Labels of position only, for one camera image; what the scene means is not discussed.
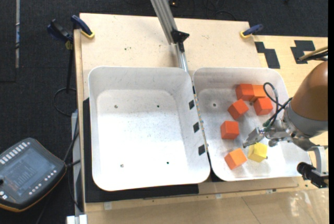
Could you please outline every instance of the wooden table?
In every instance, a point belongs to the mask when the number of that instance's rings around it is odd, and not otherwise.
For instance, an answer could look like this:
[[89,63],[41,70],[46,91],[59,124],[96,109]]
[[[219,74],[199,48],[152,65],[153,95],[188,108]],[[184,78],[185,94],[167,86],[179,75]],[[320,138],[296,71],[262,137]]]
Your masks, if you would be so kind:
[[[79,30],[74,32],[80,151],[83,153],[82,102],[89,97],[87,79],[91,69],[103,65],[175,67],[178,63],[175,48],[168,45],[157,17],[80,14],[80,18],[96,33],[89,40]],[[185,41],[190,75],[201,67],[267,67],[264,54],[257,53],[255,47],[255,42],[263,42],[265,48],[276,51],[281,66],[276,70],[283,77],[290,97],[319,63],[310,61],[308,64],[296,64],[290,49],[295,46],[294,41],[312,41],[316,49],[328,45],[327,38],[311,37],[252,36],[244,40],[239,33],[249,28],[247,22],[175,21],[179,30],[190,34]],[[328,133],[317,136],[313,142],[327,145]],[[84,169],[83,158],[81,169]],[[308,197],[314,196],[318,204],[328,207],[328,189],[317,189],[302,177],[296,177],[236,182],[212,182],[208,179],[199,184],[198,195],[84,203],[84,211],[89,223],[218,223],[226,217],[231,222],[243,220],[245,223],[259,223],[261,217],[265,219],[268,215],[263,215],[261,210],[255,213],[257,203],[261,202],[266,207],[272,199],[275,201],[268,193],[280,195],[278,201],[284,203],[291,198],[296,199],[305,191]],[[281,219],[286,218],[286,212],[277,206],[268,210],[275,211]],[[302,203],[297,208],[302,210],[304,206],[305,210],[310,211]],[[312,212],[303,216],[303,220],[317,219],[317,222],[319,218],[329,218],[326,214],[318,215],[314,216]]]

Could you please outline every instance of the orange block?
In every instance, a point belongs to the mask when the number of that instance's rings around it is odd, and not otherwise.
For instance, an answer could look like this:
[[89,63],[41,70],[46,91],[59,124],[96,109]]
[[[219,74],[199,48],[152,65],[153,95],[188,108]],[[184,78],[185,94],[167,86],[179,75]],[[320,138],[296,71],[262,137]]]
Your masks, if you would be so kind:
[[230,113],[230,115],[233,117],[234,120],[237,120],[248,110],[249,110],[248,106],[242,99],[237,100],[228,108],[228,112]]
[[247,161],[241,148],[231,151],[224,158],[230,169],[235,169]]
[[252,85],[253,86],[253,92],[254,96],[250,99],[250,102],[256,101],[258,98],[265,98],[266,92],[263,89],[263,85]]
[[236,98],[244,101],[249,101],[254,97],[254,90],[252,84],[240,84],[235,88]]
[[235,139],[239,135],[239,123],[236,121],[225,121],[220,126],[222,139]]
[[257,115],[265,115],[272,111],[273,106],[271,100],[268,97],[258,98],[254,102],[254,109]]

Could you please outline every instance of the black floor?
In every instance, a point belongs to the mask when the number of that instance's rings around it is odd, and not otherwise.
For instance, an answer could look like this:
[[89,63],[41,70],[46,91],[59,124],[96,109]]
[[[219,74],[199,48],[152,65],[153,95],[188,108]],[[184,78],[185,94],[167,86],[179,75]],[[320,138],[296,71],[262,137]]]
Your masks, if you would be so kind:
[[[6,9],[3,2],[0,9]],[[65,155],[71,140],[70,117],[53,107],[53,96],[66,86],[69,51],[48,35],[46,27],[55,18],[71,30],[70,17],[82,12],[155,16],[149,0],[21,0],[20,65],[15,81],[0,82],[0,151],[34,137],[56,156]],[[263,35],[328,37],[328,0],[287,4],[282,0],[177,0],[172,12],[183,18],[261,23],[264,29],[258,34]],[[75,77],[71,86],[75,87]],[[76,109],[75,93],[60,95],[57,104],[71,114]],[[25,212],[0,210],[0,224],[36,223],[44,208],[40,223],[65,223],[66,216],[74,214],[67,179]]]

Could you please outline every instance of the cube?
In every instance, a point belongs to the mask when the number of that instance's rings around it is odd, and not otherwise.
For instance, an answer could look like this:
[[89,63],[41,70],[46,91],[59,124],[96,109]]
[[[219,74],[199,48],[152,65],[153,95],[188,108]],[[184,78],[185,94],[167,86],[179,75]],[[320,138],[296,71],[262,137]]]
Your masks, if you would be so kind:
[[247,161],[247,157],[241,148],[231,151],[224,158],[231,170],[241,166]]
[[272,111],[273,106],[271,100],[268,97],[258,98],[254,102],[254,109],[257,115],[265,115]]
[[222,139],[235,139],[239,135],[239,123],[236,121],[225,121],[220,126]]
[[248,106],[242,99],[237,100],[228,108],[228,112],[230,113],[230,115],[233,117],[234,120],[237,120],[248,110],[249,110]]
[[235,88],[236,98],[249,101],[254,96],[252,84],[240,84]]
[[248,158],[258,163],[262,162],[267,158],[267,148],[268,146],[262,143],[250,145]]
[[263,88],[263,85],[252,85],[254,96],[250,99],[250,102],[256,101],[258,98],[265,98],[266,92]]

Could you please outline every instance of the black bracket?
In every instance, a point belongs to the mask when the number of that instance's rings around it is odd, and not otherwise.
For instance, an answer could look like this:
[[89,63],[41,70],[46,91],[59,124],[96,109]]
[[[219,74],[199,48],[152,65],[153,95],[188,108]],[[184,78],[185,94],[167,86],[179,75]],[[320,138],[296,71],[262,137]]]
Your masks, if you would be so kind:
[[189,34],[177,31],[177,30],[172,30],[171,32],[172,38],[174,40],[174,43],[178,43],[178,47],[180,48],[181,52],[184,52],[184,45],[183,42],[189,37]]

